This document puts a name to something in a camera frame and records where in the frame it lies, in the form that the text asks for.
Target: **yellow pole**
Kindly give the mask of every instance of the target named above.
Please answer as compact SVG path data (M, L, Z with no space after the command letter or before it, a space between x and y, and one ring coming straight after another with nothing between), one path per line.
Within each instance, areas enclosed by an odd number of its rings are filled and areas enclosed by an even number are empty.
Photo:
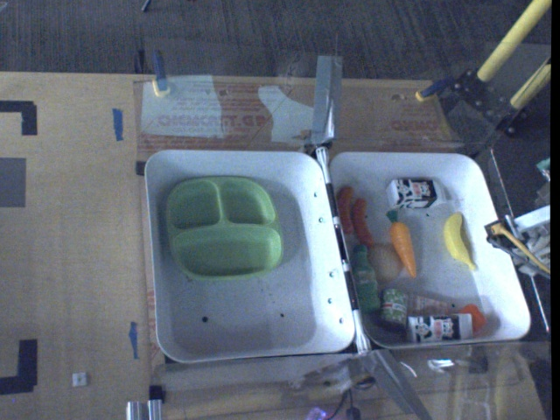
M552 6L552 0L533 0L519 17L506 37L496 47L490 57L477 72L478 78L489 82L514 54L515 49L529 35L535 25Z
M531 76L525 84L512 96L509 102L517 109L521 110L535 98L544 87L550 82L552 75L552 64L547 60L539 69Z

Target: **plastic food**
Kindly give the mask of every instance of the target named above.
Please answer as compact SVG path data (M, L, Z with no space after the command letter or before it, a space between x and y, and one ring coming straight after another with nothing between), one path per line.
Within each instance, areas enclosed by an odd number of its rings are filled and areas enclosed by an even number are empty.
M457 312L455 304L431 297L409 293L407 313L409 316L443 316Z
M374 237L369 231L368 224L366 222L366 209L368 208L368 203L365 199L358 198L352 205L352 225L354 232L358 238L358 242L363 244L368 249L374 246Z
M470 270L476 269L465 241L463 240L462 213L456 212L447 219L444 225L444 239L447 250L455 260L466 264Z
M470 314L410 316L408 327L410 342L468 340L473 337L473 319Z
M387 187L389 204L394 208L427 208L438 200L439 189L431 179L399 178Z
M479 310L479 307L475 304L465 305L459 311L461 314L470 314L472 317L472 331L477 333L487 324L487 318Z
M377 278L374 268L368 261L368 248L363 244L359 244L353 249L352 272L360 308L365 313L379 310L382 302L377 292Z
M391 210L387 213L387 216L391 221L389 233L395 251L401 258L402 264L409 275L415 278L417 276L417 261L414 255L409 228L406 224L397 220L396 210Z
M403 262L392 244L376 243L368 252L367 258L375 269L377 283L387 284L395 280L403 270Z
M192 279L260 276L282 260L276 208L251 179L188 179L171 190L166 217L173 258Z
M406 327L407 304L409 296L397 289L381 292L381 322L391 330L403 330Z
M354 224L352 223L352 198L354 197L354 189L351 186L344 186L337 195L336 202L339 208L340 224L342 232L347 235L354 233Z

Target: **blue tape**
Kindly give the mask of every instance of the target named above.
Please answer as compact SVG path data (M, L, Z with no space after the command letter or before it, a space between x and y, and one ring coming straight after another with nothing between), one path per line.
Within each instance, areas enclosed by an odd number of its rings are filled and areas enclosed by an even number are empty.
M118 109L113 109L113 127L115 128L115 138L117 142L124 140L123 138L123 112Z
M130 344L132 344L132 353L134 354L134 359L138 358L138 324L136 322L130 322L129 330Z

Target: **gray carpet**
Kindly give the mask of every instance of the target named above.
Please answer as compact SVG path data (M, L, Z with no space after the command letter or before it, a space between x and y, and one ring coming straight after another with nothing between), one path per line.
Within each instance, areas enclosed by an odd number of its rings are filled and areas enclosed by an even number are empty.
M132 73L140 48L171 74L438 78L478 63L531 0L0 0L0 70ZM528 43L550 44L550 18Z

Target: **yellow handle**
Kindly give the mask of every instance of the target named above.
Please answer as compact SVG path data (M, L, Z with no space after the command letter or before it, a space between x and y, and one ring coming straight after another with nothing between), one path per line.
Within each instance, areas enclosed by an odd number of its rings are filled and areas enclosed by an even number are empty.
M514 237L514 235L507 230L502 224L494 224L493 226L490 227L492 229L492 233L494 235L504 235L506 238L508 238L523 254L525 254L528 259L533 262L534 264L536 264L541 270L543 270L544 272L546 272L547 274L550 274L550 269L547 268L542 262L541 260L539 260L536 256L533 255L533 253L527 249L525 247L525 245L519 241L517 238Z
M517 110L523 109L550 82L552 65L542 65L528 81L517 91L509 103Z
M482 82L489 82L514 54L515 49L529 35L535 25L552 6L552 0L533 0L511 27L506 37L477 72Z

